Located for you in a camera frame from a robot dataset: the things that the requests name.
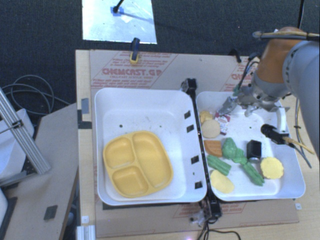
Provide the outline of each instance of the black cable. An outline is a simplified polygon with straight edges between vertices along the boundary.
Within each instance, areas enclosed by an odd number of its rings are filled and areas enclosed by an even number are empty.
[[[220,231],[220,230],[216,230],[216,229],[210,229],[209,228],[209,224],[214,224],[217,221],[218,221],[218,218],[214,222],[206,221],[204,226],[203,226],[203,229],[202,229],[200,235],[197,238],[197,240],[201,240],[202,236],[203,236],[203,240],[209,240],[209,233],[210,232],[216,232],[216,233],[220,233],[220,234],[235,234],[237,236],[238,240],[241,240],[241,237],[240,237],[239,233],[236,232],[236,231],[233,231],[233,230]]]
[[[300,10],[299,10],[299,17],[298,17],[298,25],[297,28],[301,28],[302,18],[304,15],[304,6],[305,6],[305,0],[300,0]]]
[[[307,40],[307,41],[314,41],[319,42],[320,36],[311,36],[311,35],[294,35],[294,34],[284,34],[284,35],[254,35],[254,38],[264,40],[264,39],[291,39],[291,40]]]
[[[245,66],[245,69],[244,69],[244,71],[243,71],[241,80],[240,80],[240,82],[238,83],[238,90],[240,90],[240,87],[242,86],[242,83],[243,83],[243,81],[245,80],[245,77],[246,77],[247,74],[249,73],[249,71],[250,71],[251,67],[253,66],[253,64],[255,64],[255,63],[259,64],[258,61],[253,61],[253,62],[250,64],[251,60],[248,60],[248,63],[247,63],[246,66]]]
[[[209,232],[216,232],[216,233],[220,233],[220,234],[235,234],[238,237],[238,240],[241,240],[241,237],[239,235],[238,232],[230,230],[230,231],[220,231],[220,230],[216,230],[216,229],[209,229],[208,231],[206,231],[204,233],[203,239],[204,240],[208,240],[209,239]]]

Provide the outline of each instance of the yellow divided plate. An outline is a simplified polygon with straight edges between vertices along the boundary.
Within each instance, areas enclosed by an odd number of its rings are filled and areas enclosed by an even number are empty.
[[[135,131],[111,140],[103,149],[103,162],[115,189],[137,198],[168,186],[173,169],[160,139],[150,131]]]

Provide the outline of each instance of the cable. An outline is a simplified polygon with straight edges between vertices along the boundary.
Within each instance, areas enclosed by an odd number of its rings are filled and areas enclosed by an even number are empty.
[[[310,163],[309,160],[307,159],[305,153],[302,153],[302,152],[300,151],[300,149],[297,148],[297,147],[296,147],[294,144],[292,144],[292,143],[288,143],[288,146],[291,147],[291,148],[294,148],[294,149],[303,157],[303,159],[305,160],[305,162],[307,163],[307,165],[309,166],[309,168],[310,168],[310,169],[312,168],[311,163]]]
[[[304,7],[305,7],[305,0],[300,1],[300,10],[299,10],[299,17],[298,17],[298,25],[297,28],[301,28],[302,19],[304,16]]]
[[[301,138],[300,134],[300,126],[299,126],[299,111],[300,111],[300,102],[298,99],[296,99],[295,102],[295,133],[296,133],[296,138],[298,142],[301,142],[302,144],[305,144],[304,141]]]
[[[258,56],[259,56],[257,53],[253,53],[253,54],[254,54],[254,57],[249,56],[249,58],[248,58],[248,62],[247,62],[246,66],[245,66],[245,69],[244,69],[244,71],[243,71],[241,80],[240,80],[240,82],[238,83],[238,86],[237,86],[238,90],[240,90],[240,87],[241,87],[241,85],[242,85],[245,77],[247,76],[248,72],[250,71],[251,67],[252,67],[254,64],[259,64],[258,61],[253,61],[253,62],[250,64],[250,62],[251,62],[255,57],[258,57]]]
[[[13,93],[37,93],[37,91],[35,91],[35,90],[22,89],[22,90],[14,90]],[[52,98],[52,95],[51,95],[51,94],[45,93],[45,92],[43,92],[43,91],[42,91],[42,94],[45,95],[45,96],[47,96],[47,97]],[[67,105],[67,106],[71,104],[71,103],[69,103],[69,102],[67,102],[67,101],[65,101],[65,100],[63,100],[63,99],[61,99],[61,98],[58,98],[58,97],[56,97],[56,96],[54,96],[53,98],[54,98],[56,101],[61,102],[61,103],[65,104],[65,105]]]
[[[43,91],[39,90],[38,88],[35,88],[29,84],[18,83],[19,81],[21,81],[22,79],[25,79],[25,78],[35,78],[37,80],[41,80],[48,87],[50,93],[43,92]],[[29,89],[16,89],[16,90],[14,90],[14,87],[25,87],[25,88],[29,88]],[[20,109],[24,109],[24,107],[19,102],[17,102],[14,94],[16,94],[16,93],[33,93],[33,94],[41,95],[41,97],[43,98],[43,100],[46,104],[47,112],[37,112],[37,111],[32,111],[30,109],[25,109],[28,113],[36,115],[36,116],[46,116],[46,115],[52,113],[54,110],[55,101],[59,101],[59,102],[63,103],[64,105],[70,105],[69,102],[56,97],[51,85],[44,78],[37,76],[37,75],[27,74],[27,75],[21,76],[17,80],[15,80],[13,82],[13,84],[9,84],[9,85],[6,85],[3,87],[3,89],[6,89],[6,88],[10,88],[10,91],[5,93],[5,95],[6,96],[10,95],[12,102]]]
[[[48,107],[49,114],[51,113],[51,107],[50,107],[49,101],[48,101],[48,99],[46,98],[46,96],[42,93],[42,91],[40,91],[39,89],[37,89],[37,88],[35,88],[35,87],[31,86],[31,85],[23,84],[23,83],[13,83],[13,84],[9,84],[9,85],[4,86],[2,89],[10,88],[10,87],[11,87],[11,91],[9,92],[9,94],[11,94],[11,98],[12,98],[14,104],[15,104],[16,106],[18,106],[20,109],[24,109],[24,107],[21,106],[20,103],[18,103],[15,98],[13,98],[12,88],[13,88],[14,86],[28,87],[28,88],[31,88],[31,89],[35,90],[35,92],[39,93],[39,94],[43,97],[43,99],[44,99],[44,101],[45,101],[45,103],[46,103],[46,105],[47,105],[47,107]],[[45,115],[47,115],[47,113],[34,112],[34,111],[29,110],[29,109],[25,109],[25,110],[26,110],[27,112],[29,112],[29,113],[31,113],[31,114],[34,114],[34,115],[37,115],[37,116],[45,116]]]
[[[287,142],[287,143],[292,143],[292,144],[296,144],[298,146],[300,146],[301,148],[304,148],[305,150],[307,150],[310,154],[315,154],[310,148],[308,148],[306,145],[290,138],[290,137],[283,137],[283,139]]]
[[[15,80],[13,84],[17,84],[18,81],[20,81],[21,79],[24,79],[24,78],[40,79],[41,81],[43,81],[46,84],[46,86],[48,86],[48,88],[49,88],[49,90],[51,92],[51,95],[52,95],[51,107],[50,107],[50,110],[49,110],[49,112],[51,113],[52,110],[54,109],[54,106],[55,106],[55,99],[53,98],[55,96],[55,94],[54,94],[54,90],[52,89],[51,85],[44,78],[42,78],[41,76],[37,76],[37,75],[34,75],[34,74],[23,75],[23,76],[19,77],[17,80]],[[16,102],[16,100],[14,99],[14,96],[12,94],[12,91],[13,91],[13,88],[11,89],[11,97],[14,100],[14,102]]]
[[[296,40],[308,40],[308,41],[320,41],[319,34],[306,33],[298,31],[278,31],[278,32],[267,32],[256,31],[252,34],[256,39],[296,39]]]
[[[208,240],[209,239],[209,232],[216,232],[216,233],[220,233],[220,234],[235,234],[238,238],[238,240],[241,240],[241,237],[239,235],[238,232],[230,230],[230,231],[220,231],[220,230],[216,230],[216,229],[209,229],[208,231],[206,231],[204,233],[203,239],[204,240]]]
[[[209,228],[209,224],[214,224],[217,221],[218,221],[218,219],[216,219],[214,222],[211,222],[211,223],[206,221],[204,226],[203,226],[203,229],[202,229],[200,235],[197,238],[197,240],[201,240],[202,236],[203,236],[203,240],[209,240],[209,233],[210,232],[216,232],[216,233],[220,233],[220,234],[235,234],[237,236],[238,240],[241,240],[241,237],[240,237],[239,233],[236,232],[236,231],[233,231],[233,230],[220,231],[220,230],[216,230],[216,229],[210,229]]]

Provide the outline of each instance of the black bracket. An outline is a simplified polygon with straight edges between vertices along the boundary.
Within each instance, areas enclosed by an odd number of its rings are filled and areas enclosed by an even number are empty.
[[[184,82],[181,84],[181,90],[188,94],[191,97],[192,104],[193,104],[193,110],[194,110],[194,117],[196,122],[196,127],[198,131],[198,137],[199,137],[199,144],[200,144],[200,150],[201,150],[201,156],[203,161],[203,168],[204,168],[204,174],[207,184],[207,192],[205,199],[209,203],[212,219],[217,219],[218,217],[221,217],[221,207],[220,207],[220,201],[217,199],[215,194],[212,191],[211,184],[210,184],[210,175],[208,171],[207,161],[206,161],[206,155],[205,155],[205,147],[202,139],[201,134],[201,128],[200,128],[200,120],[198,117],[198,108],[196,103],[196,89],[197,89],[197,81],[195,78],[187,78]]]
[[[92,122],[82,120],[82,110],[78,109],[78,129],[92,129]]]

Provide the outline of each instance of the toy food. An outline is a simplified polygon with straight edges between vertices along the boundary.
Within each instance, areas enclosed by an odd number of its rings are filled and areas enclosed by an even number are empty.
[[[210,175],[211,185],[218,191],[228,194],[235,189],[235,185],[218,170],[214,170]]]
[[[258,186],[262,186],[265,183],[264,178],[260,175],[260,173],[253,167],[253,165],[248,161],[246,164],[242,165],[242,168],[249,175],[252,182]]]
[[[248,159],[245,157],[245,152],[241,148],[237,148],[232,161],[234,163],[245,165],[248,162]]]
[[[207,155],[206,160],[208,162],[208,166],[210,166],[211,168],[218,170],[223,175],[227,176],[229,174],[229,171],[231,169],[230,164],[228,164],[228,163],[220,160],[218,157],[212,156],[212,155]]]
[[[126,198],[160,191],[173,179],[173,168],[164,145],[154,133],[134,131],[109,141],[103,162],[115,190]]]
[[[201,129],[202,135],[208,139],[213,139],[220,134],[220,124],[214,119],[204,121]]]
[[[214,118],[214,116],[212,114],[210,114],[209,111],[201,111],[200,112],[200,123],[203,124],[206,120],[212,120]]]
[[[266,157],[261,161],[262,174],[267,179],[279,179],[284,175],[282,163],[275,157]]]
[[[222,155],[224,158],[233,159],[236,156],[237,146],[232,138],[226,138],[222,146]]]
[[[222,157],[222,149],[221,149],[221,142],[220,140],[209,140],[206,139],[203,141],[205,151],[213,155],[215,157],[221,158]]]

